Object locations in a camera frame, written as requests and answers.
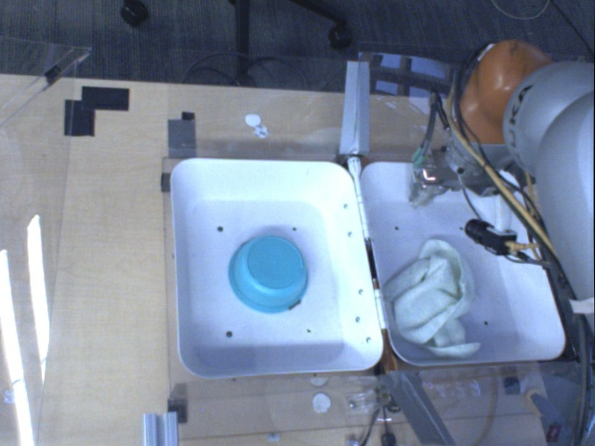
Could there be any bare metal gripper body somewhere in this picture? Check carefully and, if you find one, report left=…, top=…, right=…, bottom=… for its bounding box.
left=430, top=148, right=504, bottom=198

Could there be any white towel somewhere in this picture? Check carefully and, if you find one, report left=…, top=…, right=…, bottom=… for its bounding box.
left=381, top=238, right=483, bottom=359

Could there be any white plastic tray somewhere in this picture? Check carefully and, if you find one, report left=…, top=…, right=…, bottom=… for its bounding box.
left=169, top=157, right=385, bottom=380
left=360, top=161, right=567, bottom=368

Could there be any blue bowl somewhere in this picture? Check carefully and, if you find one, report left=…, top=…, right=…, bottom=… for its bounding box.
left=227, top=234, right=311, bottom=315

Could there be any black office chair base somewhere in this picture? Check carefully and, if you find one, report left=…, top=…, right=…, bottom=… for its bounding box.
left=120, top=0, right=352, bottom=87

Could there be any black cylinder on white bracket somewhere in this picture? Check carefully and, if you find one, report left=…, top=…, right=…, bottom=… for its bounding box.
left=464, top=196, right=520, bottom=256

